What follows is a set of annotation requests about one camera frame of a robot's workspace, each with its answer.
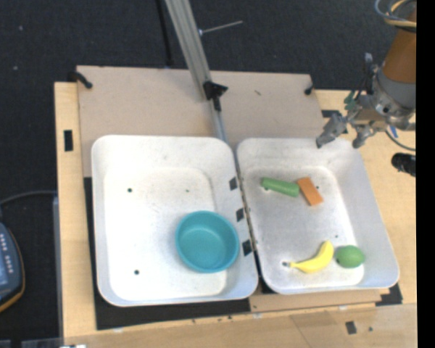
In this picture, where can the yellow banana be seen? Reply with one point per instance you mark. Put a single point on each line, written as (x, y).
(320, 260)

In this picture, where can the brown cardboard board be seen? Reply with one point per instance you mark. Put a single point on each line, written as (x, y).
(148, 103)

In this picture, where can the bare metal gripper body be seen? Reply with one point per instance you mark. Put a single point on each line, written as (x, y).
(388, 116)

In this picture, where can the green cylinder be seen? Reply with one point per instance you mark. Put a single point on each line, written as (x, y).
(281, 187)

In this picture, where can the orange rectangular biscuit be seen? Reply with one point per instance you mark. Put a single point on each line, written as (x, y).
(310, 191)

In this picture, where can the green lime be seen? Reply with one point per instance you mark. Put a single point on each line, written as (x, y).
(349, 256)

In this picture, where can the white plastic tray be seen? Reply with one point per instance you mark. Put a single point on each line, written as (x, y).
(148, 212)
(297, 227)

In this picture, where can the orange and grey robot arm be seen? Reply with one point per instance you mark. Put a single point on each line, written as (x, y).
(402, 56)

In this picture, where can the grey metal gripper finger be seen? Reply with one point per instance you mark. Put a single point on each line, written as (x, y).
(332, 129)
(363, 135)

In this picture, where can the teal bowl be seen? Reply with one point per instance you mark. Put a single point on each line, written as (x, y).
(206, 243)

